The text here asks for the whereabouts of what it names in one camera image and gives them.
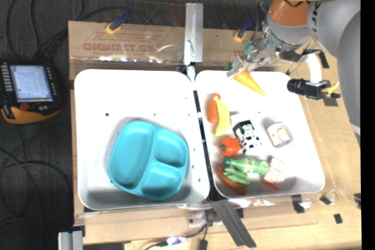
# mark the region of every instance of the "small white container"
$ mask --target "small white container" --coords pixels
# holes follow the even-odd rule
[[[291,142],[291,138],[289,137],[287,130],[285,129],[285,126],[282,122],[271,124],[267,128],[267,132],[276,148],[280,148]]]

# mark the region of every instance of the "toy carrot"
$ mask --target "toy carrot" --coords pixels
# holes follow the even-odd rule
[[[262,88],[255,82],[252,76],[247,71],[242,71],[240,74],[233,77],[239,83],[242,83],[244,86],[258,92],[259,94],[265,95],[265,92]]]
[[[211,124],[216,124],[218,121],[218,118],[217,118],[218,113],[217,113],[215,97],[217,97],[217,99],[220,99],[219,94],[216,94],[216,93],[213,94],[211,98],[209,99],[209,104],[207,106],[207,120]]]

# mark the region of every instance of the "blue plastic plate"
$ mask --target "blue plastic plate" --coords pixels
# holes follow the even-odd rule
[[[186,141],[145,121],[124,126],[113,146],[108,175],[121,190],[164,201],[180,190],[189,161]]]

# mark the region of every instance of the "blue clamp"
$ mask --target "blue clamp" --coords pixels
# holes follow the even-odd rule
[[[121,24],[127,23],[132,17],[132,12],[123,13],[115,21],[107,25],[107,32],[113,35],[118,29],[120,29]]]
[[[251,25],[251,19],[247,19],[245,24],[242,26],[242,28],[239,29],[234,35],[234,39],[238,42],[242,42],[242,40],[244,39],[245,32],[246,30],[248,30],[250,25]]]

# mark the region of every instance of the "toy tomato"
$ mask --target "toy tomato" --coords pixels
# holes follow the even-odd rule
[[[236,155],[242,149],[240,141],[236,138],[223,138],[219,143],[220,153],[223,156],[230,157]]]

